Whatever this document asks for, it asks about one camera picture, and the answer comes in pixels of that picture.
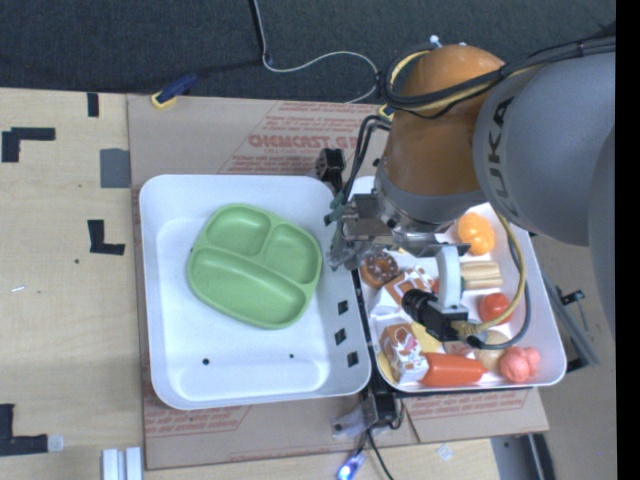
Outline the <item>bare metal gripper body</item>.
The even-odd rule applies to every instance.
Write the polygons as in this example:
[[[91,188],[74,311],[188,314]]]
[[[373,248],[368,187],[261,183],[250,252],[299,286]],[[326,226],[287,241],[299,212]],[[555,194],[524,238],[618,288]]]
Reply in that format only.
[[[451,217],[437,222],[412,216],[381,192],[355,194],[344,209],[341,238],[350,248],[353,241],[370,241],[373,254],[395,248],[415,257],[428,257],[439,248],[436,236],[452,224]]]

